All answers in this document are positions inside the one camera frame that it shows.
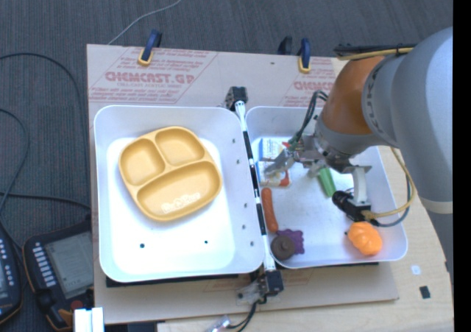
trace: green object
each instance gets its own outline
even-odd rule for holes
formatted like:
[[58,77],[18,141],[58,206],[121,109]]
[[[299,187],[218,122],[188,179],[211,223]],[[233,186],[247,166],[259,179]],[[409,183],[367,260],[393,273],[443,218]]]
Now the green object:
[[320,169],[317,177],[319,178],[322,184],[322,189],[324,189],[325,194],[329,197],[332,197],[333,193],[336,191],[336,186],[333,183],[333,178],[332,174],[330,173],[330,169],[328,169],[327,167]]

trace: white tray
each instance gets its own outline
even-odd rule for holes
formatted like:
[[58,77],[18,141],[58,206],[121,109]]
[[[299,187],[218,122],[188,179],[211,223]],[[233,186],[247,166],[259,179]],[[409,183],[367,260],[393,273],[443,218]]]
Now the white tray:
[[[262,138],[290,139],[301,127],[306,113],[305,108],[254,107],[247,113],[247,130],[252,142],[255,161],[259,158],[259,143]],[[313,121],[305,130],[314,131]],[[378,148],[369,148],[358,155],[353,164],[371,166],[366,173],[366,186],[372,210],[384,212],[395,209],[384,167]],[[290,168],[292,184],[288,188],[272,187],[273,206],[279,230],[301,230],[304,238],[303,254],[293,255],[285,261],[278,261],[286,268],[308,268],[340,264],[361,264],[401,259],[407,252],[407,238],[402,224],[379,228],[383,248],[374,256],[361,254],[348,240],[345,232],[352,221],[325,196],[319,181],[307,175],[308,170],[300,163]],[[349,174],[339,174],[331,170],[336,189],[346,191],[353,187]],[[393,215],[381,218],[389,223],[399,218]],[[275,237],[269,233],[270,241]]]
[[[118,170],[121,150],[153,130],[181,126],[205,145],[223,186],[209,205],[172,222],[146,217]],[[109,106],[94,120],[99,259],[105,274],[129,283],[256,270],[264,247],[241,125],[219,107]]]

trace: device screen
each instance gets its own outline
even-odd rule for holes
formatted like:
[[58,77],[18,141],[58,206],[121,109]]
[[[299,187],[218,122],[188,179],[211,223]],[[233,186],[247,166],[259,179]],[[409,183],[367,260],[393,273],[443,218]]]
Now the device screen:
[[3,263],[0,259],[0,300],[8,297],[8,285],[7,279],[5,278],[5,273],[3,270]]
[[66,299],[93,285],[91,233],[81,233],[45,246]]

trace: yellow plate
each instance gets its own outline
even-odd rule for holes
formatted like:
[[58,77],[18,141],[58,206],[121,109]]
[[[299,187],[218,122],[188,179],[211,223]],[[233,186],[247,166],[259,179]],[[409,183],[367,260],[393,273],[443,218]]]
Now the yellow plate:
[[156,221],[197,211],[222,187],[213,158],[184,127],[167,127],[135,139],[121,152],[118,165],[136,205]]

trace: orange pumpkin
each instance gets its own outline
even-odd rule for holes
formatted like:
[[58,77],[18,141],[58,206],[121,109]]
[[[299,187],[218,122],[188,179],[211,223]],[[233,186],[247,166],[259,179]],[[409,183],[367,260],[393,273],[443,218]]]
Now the orange pumpkin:
[[364,255],[376,255],[383,246],[379,232],[368,222],[353,222],[347,236]]

